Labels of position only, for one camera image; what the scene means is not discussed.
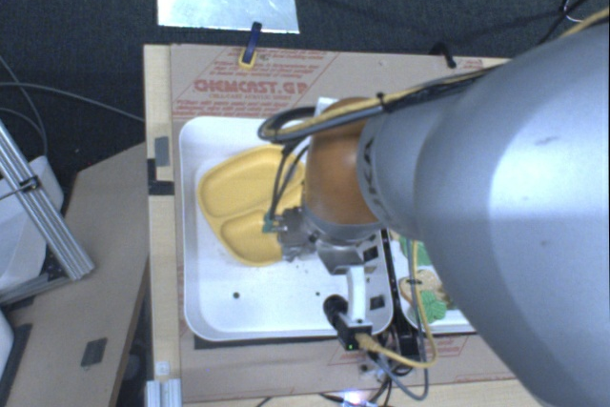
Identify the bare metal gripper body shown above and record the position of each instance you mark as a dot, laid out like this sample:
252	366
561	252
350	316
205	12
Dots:
298	236

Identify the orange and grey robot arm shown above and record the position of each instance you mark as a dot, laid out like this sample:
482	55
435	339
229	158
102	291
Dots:
486	186

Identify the yellow divided plate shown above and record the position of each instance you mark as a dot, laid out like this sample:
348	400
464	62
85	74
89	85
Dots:
238	195

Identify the brown cardboard board, red print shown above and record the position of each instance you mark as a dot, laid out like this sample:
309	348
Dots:
286	369

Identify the tan biscuit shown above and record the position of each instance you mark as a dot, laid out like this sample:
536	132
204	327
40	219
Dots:
429	281

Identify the green broccoli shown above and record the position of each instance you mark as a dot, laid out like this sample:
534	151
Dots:
434	309

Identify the black cylinder on white bracket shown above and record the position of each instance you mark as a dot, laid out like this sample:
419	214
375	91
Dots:
356	295

